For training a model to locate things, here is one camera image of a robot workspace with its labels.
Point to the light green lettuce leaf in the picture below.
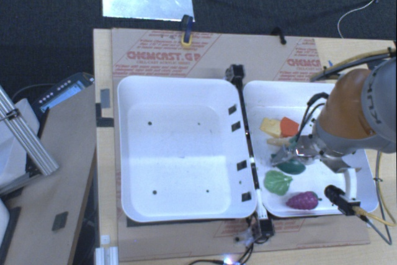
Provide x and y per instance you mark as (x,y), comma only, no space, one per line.
(276,182)

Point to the dark green toy vegetable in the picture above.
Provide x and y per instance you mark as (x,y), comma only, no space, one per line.
(293,167)

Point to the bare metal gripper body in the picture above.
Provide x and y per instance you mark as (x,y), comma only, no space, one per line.
(307,152)

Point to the orange red wedge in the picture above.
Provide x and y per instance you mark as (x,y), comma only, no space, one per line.
(289,126)

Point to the yellow cheese wedge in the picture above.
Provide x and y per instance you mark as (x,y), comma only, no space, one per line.
(270,127)

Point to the brown cardboard board red print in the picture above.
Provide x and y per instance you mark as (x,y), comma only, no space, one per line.
(254,52)

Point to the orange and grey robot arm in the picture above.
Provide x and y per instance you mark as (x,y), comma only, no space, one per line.
(356,108)

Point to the black cylinder on white bracket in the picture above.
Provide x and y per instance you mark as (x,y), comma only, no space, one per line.
(341,198)

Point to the white plastic tray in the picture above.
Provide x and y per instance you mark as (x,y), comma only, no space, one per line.
(279,96)
(180,170)

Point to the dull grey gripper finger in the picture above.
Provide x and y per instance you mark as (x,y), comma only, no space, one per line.
(277,159)
(288,152)

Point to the thin black and white rod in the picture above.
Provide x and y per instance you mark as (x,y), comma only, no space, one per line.
(248,133)

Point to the purple grapes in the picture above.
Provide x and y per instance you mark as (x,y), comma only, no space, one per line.
(302,201)

